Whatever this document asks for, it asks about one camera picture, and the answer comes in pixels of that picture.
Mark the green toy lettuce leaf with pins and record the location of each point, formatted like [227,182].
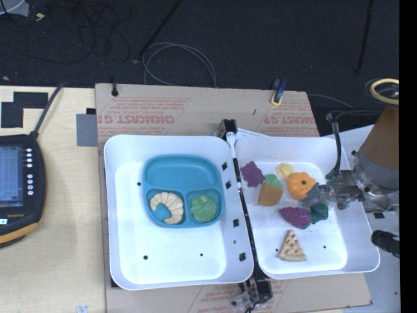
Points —
[203,208]

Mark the blue divided plate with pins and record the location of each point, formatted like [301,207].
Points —
[182,173]

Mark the thin black and white rod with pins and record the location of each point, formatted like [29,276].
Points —
[245,204]

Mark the brown cardboard board red print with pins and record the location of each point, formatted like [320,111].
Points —
[182,113]

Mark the toy pizza slice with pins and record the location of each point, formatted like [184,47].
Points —
[291,249]

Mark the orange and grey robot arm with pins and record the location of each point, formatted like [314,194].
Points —
[381,142]

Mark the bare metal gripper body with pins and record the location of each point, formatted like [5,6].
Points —
[374,192]

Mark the white paper slip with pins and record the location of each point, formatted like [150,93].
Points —
[248,133]

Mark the black cylinder on white bracket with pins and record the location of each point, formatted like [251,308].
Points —
[386,240]

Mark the white plastic tray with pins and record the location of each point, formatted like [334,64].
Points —
[176,256]
[325,246]

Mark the beige toy croissant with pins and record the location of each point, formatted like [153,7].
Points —
[174,205]

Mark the purple toy grapes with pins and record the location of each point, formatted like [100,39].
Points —
[294,216]

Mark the orange toy pumpkin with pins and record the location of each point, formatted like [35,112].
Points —
[299,185]

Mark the yellow toy shell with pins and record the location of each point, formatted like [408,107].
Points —
[284,170]

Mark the dark green toy broccoli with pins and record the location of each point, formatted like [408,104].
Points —
[320,212]

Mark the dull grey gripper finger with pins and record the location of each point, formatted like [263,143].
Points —
[327,192]
[309,197]

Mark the purple toy leaf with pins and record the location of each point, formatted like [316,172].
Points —
[251,174]

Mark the orange waffle cone green top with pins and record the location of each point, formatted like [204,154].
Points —
[269,194]

